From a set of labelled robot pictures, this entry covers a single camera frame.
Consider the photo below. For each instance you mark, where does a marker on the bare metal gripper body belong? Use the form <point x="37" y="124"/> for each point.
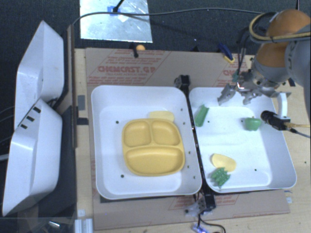
<point x="252" y="85"/>

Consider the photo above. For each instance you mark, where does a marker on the black cylinder on white bracket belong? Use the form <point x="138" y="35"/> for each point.
<point x="273" y="119"/>

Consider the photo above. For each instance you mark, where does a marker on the yellow divided plate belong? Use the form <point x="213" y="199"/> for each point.
<point x="153" y="152"/>

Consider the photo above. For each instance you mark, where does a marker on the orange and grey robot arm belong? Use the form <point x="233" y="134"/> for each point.
<point x="279" y="57"/>

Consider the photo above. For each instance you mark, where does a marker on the green toy bell pepper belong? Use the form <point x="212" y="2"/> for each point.
<point x="252" y="124"/>

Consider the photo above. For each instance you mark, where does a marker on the white plastic tray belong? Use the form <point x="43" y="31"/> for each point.
<point x="243" y="149"/>
<point x="109" y="154"/>

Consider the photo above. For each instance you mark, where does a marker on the green toy celery stick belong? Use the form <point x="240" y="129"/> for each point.
<point x="201" y="116"/>

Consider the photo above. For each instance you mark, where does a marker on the thin black rod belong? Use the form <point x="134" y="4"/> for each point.
<point x="195" y="139"/>

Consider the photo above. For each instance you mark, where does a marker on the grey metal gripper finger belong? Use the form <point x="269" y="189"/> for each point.
<point x="226" y="94"/>
<point x="249" y="98"/>

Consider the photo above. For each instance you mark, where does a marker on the brown cardboard board red print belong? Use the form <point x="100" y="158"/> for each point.
<point x="158" y="67"/>

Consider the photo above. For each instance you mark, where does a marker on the green toy pea pods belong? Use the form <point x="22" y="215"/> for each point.
<point x="220" y="176"/>

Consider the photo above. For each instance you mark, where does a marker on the pale yellow flat toy food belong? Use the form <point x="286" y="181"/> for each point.
<point x="161" y="115"/>

